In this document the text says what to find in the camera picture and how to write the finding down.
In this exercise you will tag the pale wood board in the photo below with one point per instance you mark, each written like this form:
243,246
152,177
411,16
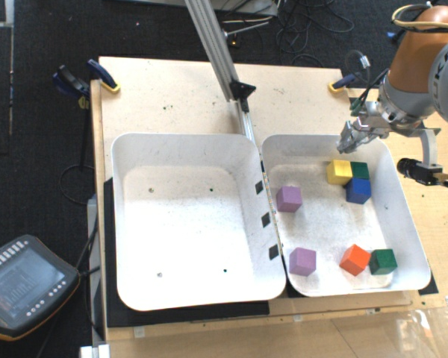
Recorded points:
171,99

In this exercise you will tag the black cylinder on white bracket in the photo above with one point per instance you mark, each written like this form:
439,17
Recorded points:
423,174

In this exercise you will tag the blue cube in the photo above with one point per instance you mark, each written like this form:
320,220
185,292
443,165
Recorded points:
357,191

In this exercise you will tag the purple cube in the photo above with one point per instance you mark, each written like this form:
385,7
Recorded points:
302,262
288,199

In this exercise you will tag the white plastic tray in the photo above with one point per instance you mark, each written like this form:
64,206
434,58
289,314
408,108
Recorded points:
186,229
332,226

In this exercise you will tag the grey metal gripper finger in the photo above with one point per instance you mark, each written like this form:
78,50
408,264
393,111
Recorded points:
358,140
344,137

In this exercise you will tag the dark green cube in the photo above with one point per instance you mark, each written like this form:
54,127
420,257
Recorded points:
360,170
383,262

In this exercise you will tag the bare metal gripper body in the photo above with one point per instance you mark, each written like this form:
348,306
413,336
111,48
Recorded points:
377,121

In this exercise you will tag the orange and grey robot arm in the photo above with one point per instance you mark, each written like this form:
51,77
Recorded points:
414,58

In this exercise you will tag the orange cube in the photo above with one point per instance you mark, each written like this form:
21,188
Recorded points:
354,259

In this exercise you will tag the yellow cube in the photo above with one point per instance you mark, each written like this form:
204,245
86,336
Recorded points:
339,172

